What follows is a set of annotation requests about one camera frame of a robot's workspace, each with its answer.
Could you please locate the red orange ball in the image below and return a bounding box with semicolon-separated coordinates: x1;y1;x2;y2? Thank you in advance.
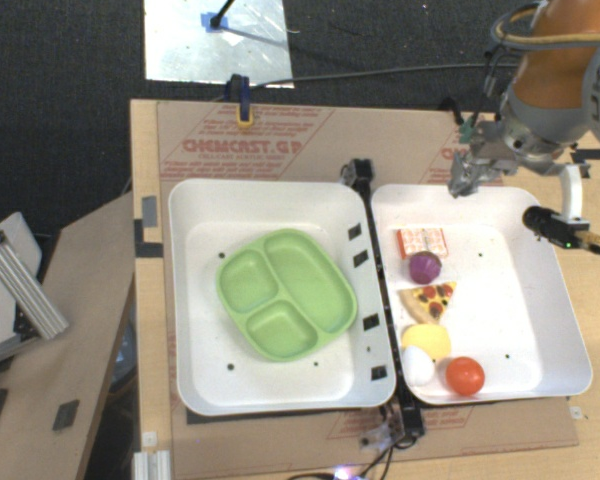
445;356;486;398

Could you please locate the brown cardboard board red print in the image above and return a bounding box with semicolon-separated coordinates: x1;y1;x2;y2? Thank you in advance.
155;100;580;457

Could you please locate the thin black rod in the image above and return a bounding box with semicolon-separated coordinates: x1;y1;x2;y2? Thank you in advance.
355;180;417;417

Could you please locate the white plastic tray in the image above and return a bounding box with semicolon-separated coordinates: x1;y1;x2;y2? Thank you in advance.
370;183;594;407
167;177;398;417

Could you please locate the purple onion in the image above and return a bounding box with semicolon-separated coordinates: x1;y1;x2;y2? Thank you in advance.
408;250;444;286

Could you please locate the green divided plate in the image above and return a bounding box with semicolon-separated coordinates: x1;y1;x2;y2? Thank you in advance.
214;227;359;364

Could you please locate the orange and white carton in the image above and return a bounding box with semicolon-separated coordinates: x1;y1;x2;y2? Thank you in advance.
396;226;452;261

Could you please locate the black cylinder on white bracket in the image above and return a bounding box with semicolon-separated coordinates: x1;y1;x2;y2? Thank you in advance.
523;162;592;251

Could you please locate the white egg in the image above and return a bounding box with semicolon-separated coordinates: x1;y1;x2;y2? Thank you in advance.
402;345;437;388

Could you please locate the pizza slice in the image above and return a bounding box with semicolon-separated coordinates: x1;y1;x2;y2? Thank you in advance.
398;281;458;326

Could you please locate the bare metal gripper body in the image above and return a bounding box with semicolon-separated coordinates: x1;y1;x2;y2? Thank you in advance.
460;119;567;178

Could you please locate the yellow rounded block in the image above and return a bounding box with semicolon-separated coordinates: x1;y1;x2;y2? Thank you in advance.
401;323;453;361

